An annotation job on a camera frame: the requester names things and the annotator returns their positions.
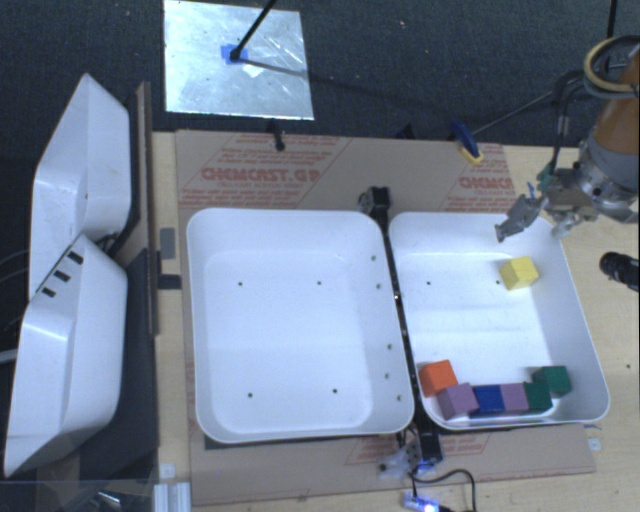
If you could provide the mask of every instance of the orange block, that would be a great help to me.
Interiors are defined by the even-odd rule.
[[[458,379],[448,359],[423,366],[418,375],[424,396],[434,396],[440,391],[458,385]]]

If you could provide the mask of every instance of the blue block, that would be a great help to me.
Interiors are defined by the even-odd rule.
[[[500,386],[474,386],[473,393],[476,395],[480,408],[472,414],[477,416],[495,416],[504,412],[504,401]]]

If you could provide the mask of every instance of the blue light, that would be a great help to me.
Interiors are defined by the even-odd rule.
[[[414,496],[411,491],[404,495],[404,508],[417,510],[418,512],[438,512],[440,503],[436,500],[425,498],[424,496]]]

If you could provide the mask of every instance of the black pole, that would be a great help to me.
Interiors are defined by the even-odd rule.
[[[237,62],[240,60],[240,54],[242,53],[242,49],[249,42],[249,39],[251,39],[251,36],[253,36],[254,32],[258,30],[258,27],[267,17],[267,14],[269,14],[269,11],[272,9],[272,7],[276,5],[277,1],[278,0],[269,0],[269,3],[265,6],[264,9],[262,9],[260,16],[258,16],[258,19],[253,22],[253,25],[251,25],[251,28],[249,29],[249,31],[242,38],[242,41],[240,41],[240,44],[236,46],[233,50],[231,50],[231,52],[229,53],[229,58],[231,59],[231,61]]]
[[[613,30],[616,26],[616,13],[618,11],[618,0],[611,0],[609,4],[609,23],[607,23],[607,39],[611,39],[613,37]],[[604,70],[605,72],[609,72],[609,61],[610,58],[607,57],[607,60],[604,61]]]
[[[611,0],[609,4],[609,23],[607,24],[607,39],[613,37],[613,30],[616,26],[616,12],[618,10],[618,0]]]

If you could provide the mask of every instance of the purple block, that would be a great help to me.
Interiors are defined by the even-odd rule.
[[[504,402],[504,414],[522,414],[529,410],[524,384],[501,384],[500,392]]]
[[[468,383],[451,386],[437,394],[445,420],[478,410],[478,400]]]

